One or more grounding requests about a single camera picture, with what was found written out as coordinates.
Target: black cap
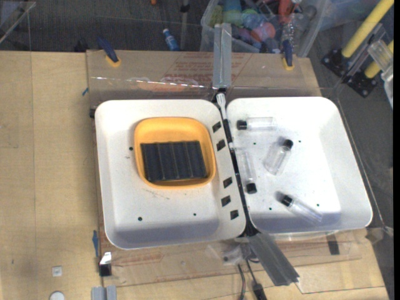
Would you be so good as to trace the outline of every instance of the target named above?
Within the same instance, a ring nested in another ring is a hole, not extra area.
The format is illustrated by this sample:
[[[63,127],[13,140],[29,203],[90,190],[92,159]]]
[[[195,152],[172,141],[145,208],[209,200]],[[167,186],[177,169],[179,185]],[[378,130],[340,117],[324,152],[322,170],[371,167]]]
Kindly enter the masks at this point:
[[[237,120],[236,127],[237,130],[246,130],[248,128],[248,123],[245,120]]]
[[[256,193],[257,192],[257,187],[255,183],[248,183],[246,184],[246,189],[248,193]]]
[[[287,147],[287,148],[289,148],[289,149],[292,149],[292,147],[293,147],[293,141],[291,141],[291,140],[289,140],[289,139],[286,139],[286,140],[283,142],[283,146],[284,146],[284,147]]]
[[[281,199],[281,202],[285,206],[289,207],[292,204],[293,199],[291,197],[289,197],[289,196],[283,196],[283,198]]]

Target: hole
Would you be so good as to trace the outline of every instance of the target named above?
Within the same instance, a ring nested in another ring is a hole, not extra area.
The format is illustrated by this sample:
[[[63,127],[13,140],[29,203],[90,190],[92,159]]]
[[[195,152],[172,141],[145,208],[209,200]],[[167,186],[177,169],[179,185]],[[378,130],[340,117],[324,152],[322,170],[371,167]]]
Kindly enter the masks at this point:
[[[230,202],[231,202],[231,196],[226,196],[226,197],[221,199],[221,203],[222,203],[223,207],[226,206]]]
[[[219,141],[219,142],[217,143],[217,151],[221,150],[221,149],[224,148],[225,146],[226,146],[225,140],[222,139],[221,141]]]
[[[223,182],[224,184],[224,188],[228,187],[230,184],[232,184],[232,177],[229,177],[227,179],[224,180]]]
[[[220,127],[222,127],[222,124],[218,121],[215,125],[212,126],[212,131],[216,132],[217,130],[219,130]]]
[[[238,210],[232,210],[231,211],[231,220],[237,218],[239,216],[239,211]]]

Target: clear plastic tube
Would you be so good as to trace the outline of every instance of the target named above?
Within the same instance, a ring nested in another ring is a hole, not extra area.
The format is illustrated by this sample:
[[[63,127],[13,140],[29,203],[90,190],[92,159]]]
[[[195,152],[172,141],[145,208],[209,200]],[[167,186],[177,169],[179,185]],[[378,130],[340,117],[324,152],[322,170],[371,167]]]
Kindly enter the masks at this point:
[[[283,169],[288,163],[288,159],[291,155],[291,149],[293,147],[293,142],[286,139],[282,146],[276,148],[272,147],[268,152],[267,158],[264,161],[264,167],[269,173],[277,176],[283,172]]]
[[[238,130],[247,131],[275,130],[276,121],[273,117],[250,117],[246,120],[238,120],[236,127]]]
[[[301,200],[289,196],[287,194],[280,194],[279,201],[287,207],[289,211],[293,214],[302,217],[309,223],[319,224],[323,220],[323,215],[308,206],[306,203],[302,202]]]
[[[243,149],[236,150],[236,159],[242,183],[250,194],[257,192],[256,171],[249,153]]]

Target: black rectangular object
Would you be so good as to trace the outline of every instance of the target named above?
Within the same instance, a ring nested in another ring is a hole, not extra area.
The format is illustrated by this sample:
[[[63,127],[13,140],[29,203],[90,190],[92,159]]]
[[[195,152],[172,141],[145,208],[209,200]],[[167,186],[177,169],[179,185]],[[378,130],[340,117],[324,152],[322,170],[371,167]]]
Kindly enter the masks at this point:
[[[145,177],[150,182],[207,176],[199,141],[142,143]]]

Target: yellow rod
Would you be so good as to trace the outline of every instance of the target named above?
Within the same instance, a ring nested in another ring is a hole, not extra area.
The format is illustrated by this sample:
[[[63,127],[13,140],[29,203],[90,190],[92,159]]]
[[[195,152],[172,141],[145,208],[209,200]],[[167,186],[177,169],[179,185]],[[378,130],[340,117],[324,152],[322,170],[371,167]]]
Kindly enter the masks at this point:
[[[387,45],[387,48],[393,53],[394,52],[394,39]],[[365,69],[364,74],[367,78],[372,79],[378,74],[381,68],[376,64],[375,61],[371,62],[370,65]]]
[[[342,49],[342,55],[350,58],[357,50],[368,34],[375,28],[376,24],[383,18],[394,4],[394,0],[380,0],[369,16],[364,20],[356,33],[351,37],[346,47]]]

